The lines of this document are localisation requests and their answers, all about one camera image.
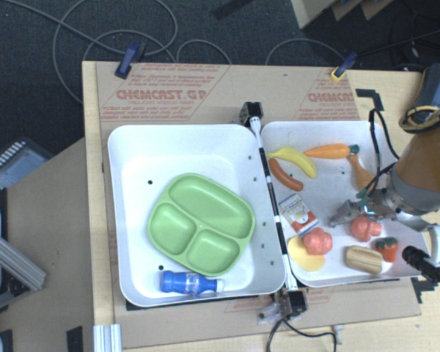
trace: green divided plate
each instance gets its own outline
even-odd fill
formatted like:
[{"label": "green divided plate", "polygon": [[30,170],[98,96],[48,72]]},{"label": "green divided plate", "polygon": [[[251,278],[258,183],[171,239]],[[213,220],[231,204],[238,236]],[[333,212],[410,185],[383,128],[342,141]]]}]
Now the green divided plate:
[{"label": "green divided plate", "polygon": [[254,226],[254,212],[244,199],[190,173],[164,189],[148,219],[148,234],[168,257],[197,273],[218,276],[234,266]]}]

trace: plastic toy banana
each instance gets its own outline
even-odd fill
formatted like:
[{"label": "plastic toy banana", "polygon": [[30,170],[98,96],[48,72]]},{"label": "plastic toy banana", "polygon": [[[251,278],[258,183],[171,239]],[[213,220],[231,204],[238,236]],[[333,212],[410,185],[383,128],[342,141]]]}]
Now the plastic toy banana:
[{"label": "plastic toy banana", "polygon": [[301,168],[311,178],[315,178],[317,175],[316,165],[311,158],[301,151],[294,149],[293,147],[282,147],[273,153],[267,154],[269,158],[283,159],[284,161],[290,161]]}]

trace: blue bottle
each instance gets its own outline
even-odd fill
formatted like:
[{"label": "blue bottle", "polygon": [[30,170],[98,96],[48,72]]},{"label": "blue bottle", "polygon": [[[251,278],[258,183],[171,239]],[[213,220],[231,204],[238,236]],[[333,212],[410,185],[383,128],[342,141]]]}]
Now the blue bottle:
[{"label": "blue bottle", "polygon": [[207,279],[198,273],[174,273],[163,271],[161,275],[161,290],[163,292],[178,292],[186,295],[196,295],[212,290],[221,292],[223,281],[220,279]]}]

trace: small carton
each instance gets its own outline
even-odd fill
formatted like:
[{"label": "small carton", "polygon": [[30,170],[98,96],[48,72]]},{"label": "small carton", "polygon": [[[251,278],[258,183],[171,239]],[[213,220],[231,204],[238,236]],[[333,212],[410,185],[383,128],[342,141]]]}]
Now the small carton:
[{"label": "small carton", "polygon": [[279,212],[299,236],[307,234],[316,224],[316,215],[305,205],[297,193],[279,203]]}]

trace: toy bread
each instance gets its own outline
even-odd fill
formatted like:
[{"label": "toy bread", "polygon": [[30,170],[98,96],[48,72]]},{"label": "toy bread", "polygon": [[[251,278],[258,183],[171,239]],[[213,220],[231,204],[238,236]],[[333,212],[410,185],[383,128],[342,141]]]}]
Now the toy bread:
[{"label": "toy bread", "polygon": [[355,270],[378,274],[382,269],[383,255],[380,252],[361,246],[349,246],[345,253],[345,263]]}]

